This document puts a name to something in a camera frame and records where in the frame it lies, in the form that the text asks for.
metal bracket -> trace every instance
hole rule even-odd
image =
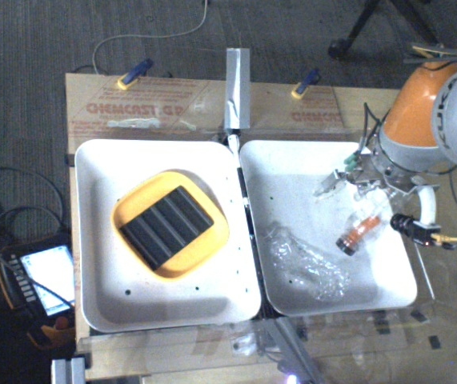
[[[250,51],[226,50],[225,131],[250,127]]]
[[[84,358],[52,360],[52,384],[86,384],[86,363]]]
[[[306,351],[288,317],[263,320],[263,325],[283,355],[283,360],[279,362],[280,371],[295,375],[300,382],[324,384],[317,364]]]

screen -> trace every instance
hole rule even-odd
[[[74,302],[74,263],[66,246],[27,254],[20,259],[30,278],[59,294],[68,302]],[[34,288],[48,316],[70,308],[45,289],[39,286]]]

black connector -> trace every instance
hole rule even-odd
[[[431,246],[434,244],[432,234],[440,232],[439,225],[426,225],[417,221],[412,216],[405,214],[395,214],[390,220],[390,226],[393,230],[407,236],[413,242],[422,246]]]

plastic wrap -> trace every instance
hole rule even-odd
[[[266,245],[273,267],[280,270],[283,282],[305,290],[321,302],[343,298],[350,283],[349,274],[296,238],[288,228],[273,223],[267,233]]]

black ridged pad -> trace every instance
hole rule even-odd
[[[189,245],[214,224],[179,186],[120,228],[125,239],[152,270]]]

